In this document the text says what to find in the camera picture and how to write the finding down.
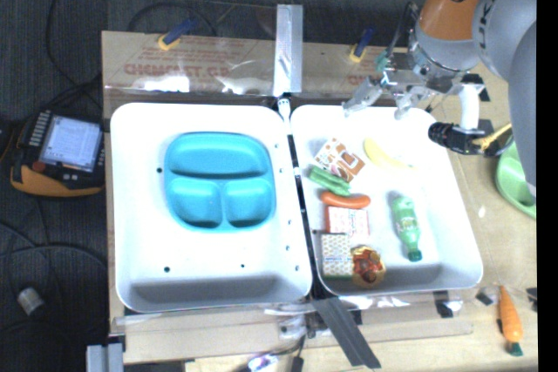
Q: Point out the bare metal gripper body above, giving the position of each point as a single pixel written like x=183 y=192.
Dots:
x=429 y=80

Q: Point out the orange and red snack bag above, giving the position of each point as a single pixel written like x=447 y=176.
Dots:
x=368 y=268

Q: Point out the green plastic bottle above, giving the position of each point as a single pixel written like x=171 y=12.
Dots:
x=406 y=224

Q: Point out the thin black and white rod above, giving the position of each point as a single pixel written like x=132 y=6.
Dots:
x=284 y=108

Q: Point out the green and white packet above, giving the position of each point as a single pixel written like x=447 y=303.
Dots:
x=335 y=254

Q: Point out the brown and white carton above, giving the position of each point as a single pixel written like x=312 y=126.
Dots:
x=340 y=159

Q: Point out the orange sausage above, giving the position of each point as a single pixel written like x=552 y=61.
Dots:
x=346 y=200

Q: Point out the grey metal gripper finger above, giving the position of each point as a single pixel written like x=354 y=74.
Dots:
x=406 y=104
x=364 y=95

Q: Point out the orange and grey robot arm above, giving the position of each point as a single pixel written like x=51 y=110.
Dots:
x=501 y=35

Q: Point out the brown cardboard board red print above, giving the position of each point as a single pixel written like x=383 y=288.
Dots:
x=492 y=274

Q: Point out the orange carrot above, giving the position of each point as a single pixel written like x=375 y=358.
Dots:
x=510 y=318

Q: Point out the blue divided plate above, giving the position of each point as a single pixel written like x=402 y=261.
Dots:
x=218 y=152

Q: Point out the green divided plate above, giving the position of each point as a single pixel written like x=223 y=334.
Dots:
x=512 y=183

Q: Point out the yellow banana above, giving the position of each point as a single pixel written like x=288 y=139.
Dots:
x=383 y=156

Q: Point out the red and white packet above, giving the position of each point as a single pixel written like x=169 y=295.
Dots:
x=347 y=222

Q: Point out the black cylinder on white bracket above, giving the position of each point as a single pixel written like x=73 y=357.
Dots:
x=455 y=137

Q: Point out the white plastic tray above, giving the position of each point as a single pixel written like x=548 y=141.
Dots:
x=440 y=204
x=144 y=209

